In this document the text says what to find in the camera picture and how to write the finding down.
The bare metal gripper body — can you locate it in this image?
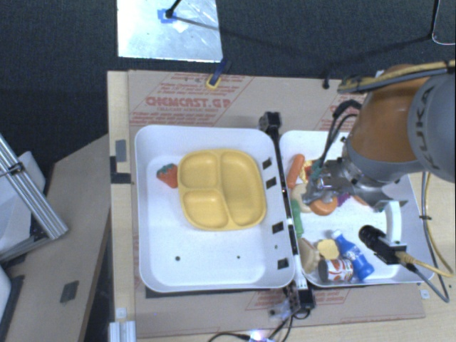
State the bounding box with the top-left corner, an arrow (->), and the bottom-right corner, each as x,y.
306,160 -> 405,209

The orange round toy food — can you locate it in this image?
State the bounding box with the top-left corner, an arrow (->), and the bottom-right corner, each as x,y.
309,195 -> 339,217

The yellow and red pizza slice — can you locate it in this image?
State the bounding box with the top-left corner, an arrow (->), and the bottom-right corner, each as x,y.
298,159 -> 323,185

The thin black and white rod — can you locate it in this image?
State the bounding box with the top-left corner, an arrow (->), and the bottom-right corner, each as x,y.
269,126 -> 308,291

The green toy vegetable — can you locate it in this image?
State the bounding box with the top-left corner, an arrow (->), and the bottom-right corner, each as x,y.
289,199 -> 305,239

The orange carrot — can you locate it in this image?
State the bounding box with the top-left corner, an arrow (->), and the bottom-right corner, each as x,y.
286,153 -> 306,190

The white plastic tray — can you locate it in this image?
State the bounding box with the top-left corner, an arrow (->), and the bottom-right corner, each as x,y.
279,130 -> 436,289
134,124 -> 297,294

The yellow biscuit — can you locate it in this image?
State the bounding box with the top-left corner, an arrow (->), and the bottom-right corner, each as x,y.
316,239 -> 340,260

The beige bread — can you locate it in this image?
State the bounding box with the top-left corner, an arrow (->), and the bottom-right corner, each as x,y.
298,237 -> 322,274

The blue bottle with white cap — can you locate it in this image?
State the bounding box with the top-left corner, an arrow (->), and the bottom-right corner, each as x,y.
331,229 -> 375,282

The red and white can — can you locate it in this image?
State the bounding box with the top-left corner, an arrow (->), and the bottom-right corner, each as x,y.
317,258 -> 355,284

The yellow divided plate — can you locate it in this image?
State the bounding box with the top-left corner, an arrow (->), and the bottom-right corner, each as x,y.
176,148 -> 268,232

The red strawberry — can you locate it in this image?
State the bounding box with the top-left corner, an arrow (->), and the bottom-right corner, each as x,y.
156,162 -> 180,190

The brown cardboard board red print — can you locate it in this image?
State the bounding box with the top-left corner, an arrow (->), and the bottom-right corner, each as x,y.
127,70 -> 427,338

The black cylinder on white bracket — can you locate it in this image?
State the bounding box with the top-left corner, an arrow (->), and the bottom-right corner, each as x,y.
358,200 -> 409,266

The black block with thin wires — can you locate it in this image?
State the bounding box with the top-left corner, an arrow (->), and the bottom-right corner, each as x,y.
259,111 -> 283,133
284,286 -> 317,317

